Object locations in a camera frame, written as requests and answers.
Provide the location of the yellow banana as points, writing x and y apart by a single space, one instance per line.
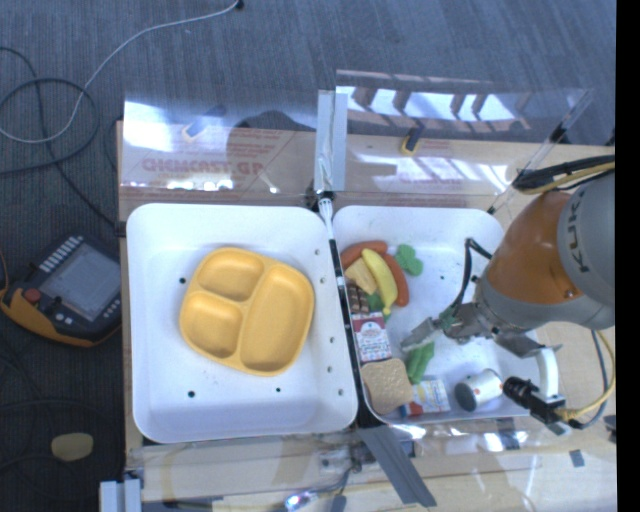
381 275

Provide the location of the orange sausage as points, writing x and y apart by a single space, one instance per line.
401 287

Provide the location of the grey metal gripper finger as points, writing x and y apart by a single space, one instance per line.
417 341
426 327

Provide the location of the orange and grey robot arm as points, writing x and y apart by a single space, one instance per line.
535 250

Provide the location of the black cylinder on white bracket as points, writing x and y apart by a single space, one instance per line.
547 370

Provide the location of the white can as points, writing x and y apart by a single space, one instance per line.
482 389

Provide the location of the yellow divided plate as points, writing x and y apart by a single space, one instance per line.
277 320

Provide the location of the thin black and white rod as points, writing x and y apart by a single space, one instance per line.
332 245

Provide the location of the pale yellow oval object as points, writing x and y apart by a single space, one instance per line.
72 446

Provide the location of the brown bread slice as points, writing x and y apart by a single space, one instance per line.
387 385

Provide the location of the small green leafy toy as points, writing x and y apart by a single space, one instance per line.
375 301

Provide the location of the white plastic tray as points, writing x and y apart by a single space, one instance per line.
160 390
450 240

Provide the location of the green broccoli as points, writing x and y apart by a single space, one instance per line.
411 260

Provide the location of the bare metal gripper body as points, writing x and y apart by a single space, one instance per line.
472 321

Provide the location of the brown chocolate biscuit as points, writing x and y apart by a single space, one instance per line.
357 299

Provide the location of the red and white carton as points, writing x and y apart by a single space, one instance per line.
371 337

